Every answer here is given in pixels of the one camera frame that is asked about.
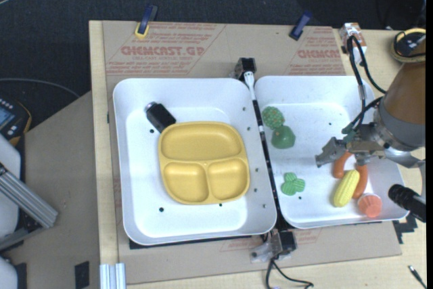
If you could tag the black cylinder on white bracket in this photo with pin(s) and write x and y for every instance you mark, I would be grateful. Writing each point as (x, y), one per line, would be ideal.
(407, 199)

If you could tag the yellow divided plate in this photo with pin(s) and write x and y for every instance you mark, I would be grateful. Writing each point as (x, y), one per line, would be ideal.
(203, 162)

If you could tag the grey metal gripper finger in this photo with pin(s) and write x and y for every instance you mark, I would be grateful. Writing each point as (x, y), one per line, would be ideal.
(327, 154)
(362, 159)

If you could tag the black box with silver cap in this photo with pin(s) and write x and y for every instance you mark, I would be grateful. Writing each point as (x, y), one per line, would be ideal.
(160, 116)

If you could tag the orange toy sausage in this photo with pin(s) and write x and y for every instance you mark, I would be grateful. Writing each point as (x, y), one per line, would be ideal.
(339, 169)
(362, 179)

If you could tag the thin black and white rod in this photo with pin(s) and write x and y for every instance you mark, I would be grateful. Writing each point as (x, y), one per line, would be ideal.
(262, 132)

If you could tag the white plastic tray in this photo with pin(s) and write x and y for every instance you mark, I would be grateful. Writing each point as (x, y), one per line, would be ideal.
(142, 179)
(314, 132)

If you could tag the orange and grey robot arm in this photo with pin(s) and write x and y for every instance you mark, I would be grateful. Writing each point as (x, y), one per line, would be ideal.
(404, 91)

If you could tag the brown cardboard board red print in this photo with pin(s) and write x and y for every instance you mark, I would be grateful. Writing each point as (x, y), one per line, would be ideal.
(209, 47)

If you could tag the green toy broccoli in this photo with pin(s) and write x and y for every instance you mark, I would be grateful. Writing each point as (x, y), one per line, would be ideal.
(292, 184)

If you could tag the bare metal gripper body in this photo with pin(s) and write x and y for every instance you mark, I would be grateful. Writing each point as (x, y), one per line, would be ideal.
(367, 145)

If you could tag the green dotted toy strawberry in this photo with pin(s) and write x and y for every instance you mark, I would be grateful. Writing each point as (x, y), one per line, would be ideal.
(272, 116)

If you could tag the green toy pepper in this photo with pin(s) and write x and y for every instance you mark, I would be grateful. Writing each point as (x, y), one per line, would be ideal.
(283, 138)

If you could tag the brown and white carton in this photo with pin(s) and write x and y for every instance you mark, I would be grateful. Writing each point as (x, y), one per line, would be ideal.
(353, 34)

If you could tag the yellow toy corn cob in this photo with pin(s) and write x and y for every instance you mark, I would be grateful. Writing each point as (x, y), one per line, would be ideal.
(346, 187)

